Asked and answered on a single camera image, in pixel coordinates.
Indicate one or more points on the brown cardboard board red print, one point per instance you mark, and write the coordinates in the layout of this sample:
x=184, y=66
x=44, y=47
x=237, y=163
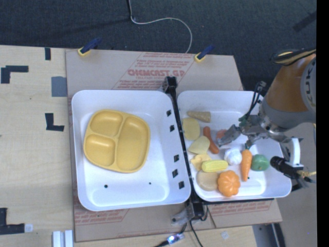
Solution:
x=108, y=71

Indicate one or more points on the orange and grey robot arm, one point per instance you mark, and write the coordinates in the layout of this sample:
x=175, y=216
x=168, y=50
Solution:
x=288, y=91

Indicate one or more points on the yellow toy corn cob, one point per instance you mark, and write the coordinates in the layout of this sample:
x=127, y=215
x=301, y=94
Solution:
x=214, y=165

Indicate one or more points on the thin black rod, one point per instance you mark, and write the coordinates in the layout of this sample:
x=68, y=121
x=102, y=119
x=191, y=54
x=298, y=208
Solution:
x=183, y=143

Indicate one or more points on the yellow divided plate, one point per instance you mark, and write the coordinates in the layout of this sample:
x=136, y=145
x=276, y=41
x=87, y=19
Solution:
x=115, y=140

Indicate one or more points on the white plastic tray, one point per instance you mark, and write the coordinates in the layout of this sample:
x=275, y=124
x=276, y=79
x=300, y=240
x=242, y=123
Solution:
x=267, y=186
x=128, y=192

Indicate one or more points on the green toy pepper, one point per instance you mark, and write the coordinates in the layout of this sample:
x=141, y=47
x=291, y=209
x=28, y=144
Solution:
x=259, y=162

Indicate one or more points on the black cylinder on white bracket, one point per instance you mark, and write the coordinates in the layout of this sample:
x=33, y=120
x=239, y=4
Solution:
x=282, y=165

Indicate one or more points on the orange toy carrot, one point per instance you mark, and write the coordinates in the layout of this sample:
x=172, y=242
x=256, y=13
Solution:
x=246, y=163

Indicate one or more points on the orange toy pumpkin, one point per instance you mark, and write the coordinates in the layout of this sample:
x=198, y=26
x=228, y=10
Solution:
x=228, y=183

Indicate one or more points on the yellow toy cheese piece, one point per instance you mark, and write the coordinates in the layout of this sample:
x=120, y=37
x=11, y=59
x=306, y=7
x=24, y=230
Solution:
x=196, y=161

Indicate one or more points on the pale yellow toy wedge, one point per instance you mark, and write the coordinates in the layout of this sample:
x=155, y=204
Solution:
x=200, y=145

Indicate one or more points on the small orange-red toy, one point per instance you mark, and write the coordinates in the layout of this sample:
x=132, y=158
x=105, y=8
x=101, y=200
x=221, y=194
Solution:
x=220, y=133

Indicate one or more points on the white toy garlic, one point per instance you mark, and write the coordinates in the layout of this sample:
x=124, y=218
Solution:
x=233, y=156

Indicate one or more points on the pale yellow toy potato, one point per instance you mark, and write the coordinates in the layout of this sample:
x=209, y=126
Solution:
x=191, y=129

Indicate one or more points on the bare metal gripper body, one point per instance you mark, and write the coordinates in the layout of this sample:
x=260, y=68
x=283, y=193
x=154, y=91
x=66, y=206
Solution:
x=254, y=127

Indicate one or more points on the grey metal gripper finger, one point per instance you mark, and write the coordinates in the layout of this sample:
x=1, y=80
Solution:
x=234, y=130
x=224, y=140

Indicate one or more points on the orange toy sausage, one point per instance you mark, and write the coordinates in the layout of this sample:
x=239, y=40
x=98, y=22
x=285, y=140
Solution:
x=211, y=143

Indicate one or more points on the beige round toy bread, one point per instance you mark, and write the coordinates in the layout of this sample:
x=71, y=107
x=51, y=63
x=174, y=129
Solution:
x=207, y=181

